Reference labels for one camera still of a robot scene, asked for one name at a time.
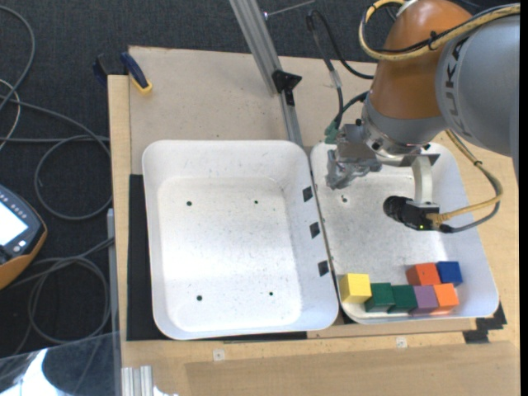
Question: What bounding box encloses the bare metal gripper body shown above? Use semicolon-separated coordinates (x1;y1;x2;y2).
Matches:
334;122;418;167

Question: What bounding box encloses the white plastic tray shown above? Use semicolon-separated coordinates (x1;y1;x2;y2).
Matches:
309;140;501;326
141;139;341;341

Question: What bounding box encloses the yellow cube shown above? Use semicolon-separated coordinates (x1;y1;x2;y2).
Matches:
338;272;373;305

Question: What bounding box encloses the red cube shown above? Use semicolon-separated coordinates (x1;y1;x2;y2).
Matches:
405;262;442;287

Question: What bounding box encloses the green cube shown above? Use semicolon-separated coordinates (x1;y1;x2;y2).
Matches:
389;285;417;314
363;282;396;314

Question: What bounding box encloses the blue cube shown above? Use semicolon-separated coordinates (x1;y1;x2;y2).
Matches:
436;261;464;287

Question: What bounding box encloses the purple cube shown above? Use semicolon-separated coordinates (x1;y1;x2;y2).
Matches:
412;285;440;315

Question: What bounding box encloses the brown cardboard board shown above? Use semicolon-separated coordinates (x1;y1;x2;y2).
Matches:
128;45;479;340

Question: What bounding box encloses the orange cube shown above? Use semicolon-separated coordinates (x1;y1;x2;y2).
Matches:
432;282;460;310

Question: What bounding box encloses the black cylinder on white bracket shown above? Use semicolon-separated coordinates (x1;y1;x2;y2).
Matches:
382;153;442;232

